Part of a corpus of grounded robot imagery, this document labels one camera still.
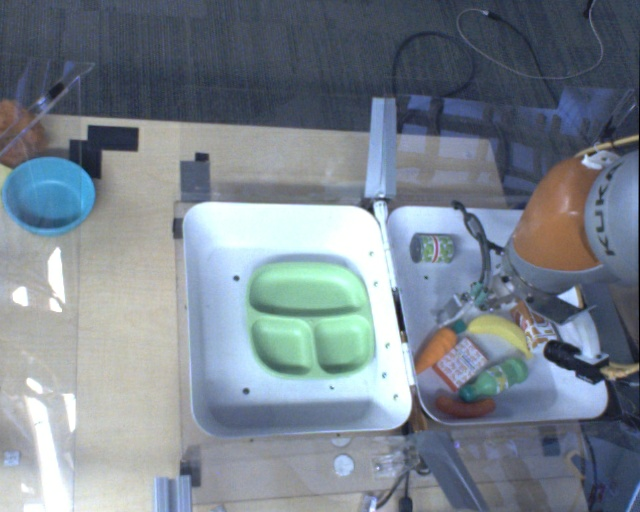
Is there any orange carrot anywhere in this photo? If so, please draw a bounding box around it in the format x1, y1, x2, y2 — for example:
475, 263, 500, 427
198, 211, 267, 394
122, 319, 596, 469
413, 319, 469, 376

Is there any small green and white can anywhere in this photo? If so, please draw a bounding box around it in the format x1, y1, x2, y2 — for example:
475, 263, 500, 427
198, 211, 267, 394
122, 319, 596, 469
409, 233, 456, 265

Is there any orange and white packet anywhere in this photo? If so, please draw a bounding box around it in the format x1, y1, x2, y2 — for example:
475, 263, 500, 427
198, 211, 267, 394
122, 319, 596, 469
509, 299, 561, 351

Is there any yellow banana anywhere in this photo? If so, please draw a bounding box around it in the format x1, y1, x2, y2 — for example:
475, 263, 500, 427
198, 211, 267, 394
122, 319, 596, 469
465, 313, 534, 361

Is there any green bottle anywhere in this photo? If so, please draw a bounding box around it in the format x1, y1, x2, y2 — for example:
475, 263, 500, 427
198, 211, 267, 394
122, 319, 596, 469
458, 357, 530, 404

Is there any black cylinder on white bracket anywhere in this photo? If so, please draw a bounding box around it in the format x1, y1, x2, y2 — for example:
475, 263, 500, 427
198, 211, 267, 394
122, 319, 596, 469
543, 299, 612, 385

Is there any green divided plate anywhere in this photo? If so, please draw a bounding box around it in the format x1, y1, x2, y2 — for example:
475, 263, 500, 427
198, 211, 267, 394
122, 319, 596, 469
245, 261, 377, 380

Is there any red sausage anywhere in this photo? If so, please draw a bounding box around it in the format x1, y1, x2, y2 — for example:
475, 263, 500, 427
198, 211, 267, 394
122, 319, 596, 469
434, 394, 497, 420

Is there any brown bread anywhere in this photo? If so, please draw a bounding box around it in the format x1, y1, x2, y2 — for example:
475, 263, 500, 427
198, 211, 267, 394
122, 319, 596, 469
0, 98, 49, 169

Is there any orange and white carton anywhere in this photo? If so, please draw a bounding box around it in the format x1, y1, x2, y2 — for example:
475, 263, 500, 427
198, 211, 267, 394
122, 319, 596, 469
431, 335, 490, 393

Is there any white plastic tray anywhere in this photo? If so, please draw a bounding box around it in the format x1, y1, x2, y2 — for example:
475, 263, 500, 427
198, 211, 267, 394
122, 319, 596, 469
387, 205, 610, 427
181, 201, 414, 440

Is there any blue bowl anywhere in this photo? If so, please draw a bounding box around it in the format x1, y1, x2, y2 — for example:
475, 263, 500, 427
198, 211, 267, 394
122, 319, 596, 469
1, 156, 97, 237

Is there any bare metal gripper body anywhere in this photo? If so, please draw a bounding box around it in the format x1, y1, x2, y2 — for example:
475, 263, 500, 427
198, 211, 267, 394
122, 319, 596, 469
487, 277, 595, 325

